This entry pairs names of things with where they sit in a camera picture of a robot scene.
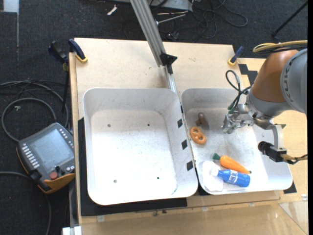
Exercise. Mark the pale wood board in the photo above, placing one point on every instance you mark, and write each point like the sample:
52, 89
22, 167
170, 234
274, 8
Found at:
122, 65

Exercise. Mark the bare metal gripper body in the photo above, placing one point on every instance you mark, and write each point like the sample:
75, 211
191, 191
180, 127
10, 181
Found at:
238, 114

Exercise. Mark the blue bottle with white cap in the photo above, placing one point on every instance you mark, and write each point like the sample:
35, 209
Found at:
236, 177

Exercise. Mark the orange toy carrot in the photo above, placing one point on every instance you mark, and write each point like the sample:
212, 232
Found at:
232, 164

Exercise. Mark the white plastic tray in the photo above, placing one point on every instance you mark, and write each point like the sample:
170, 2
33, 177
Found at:
132, 150
234, 146

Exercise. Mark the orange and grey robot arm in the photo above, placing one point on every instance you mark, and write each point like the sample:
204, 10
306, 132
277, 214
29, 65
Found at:
274, 82

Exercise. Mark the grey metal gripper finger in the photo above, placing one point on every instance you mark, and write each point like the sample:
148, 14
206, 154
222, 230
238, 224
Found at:
226, 125
233, 128

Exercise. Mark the orange toy pretzel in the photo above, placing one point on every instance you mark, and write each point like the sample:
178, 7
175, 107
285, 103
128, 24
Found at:
197, 136

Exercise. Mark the black cylinder on white bracket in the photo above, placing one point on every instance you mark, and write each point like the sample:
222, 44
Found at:
271, 150

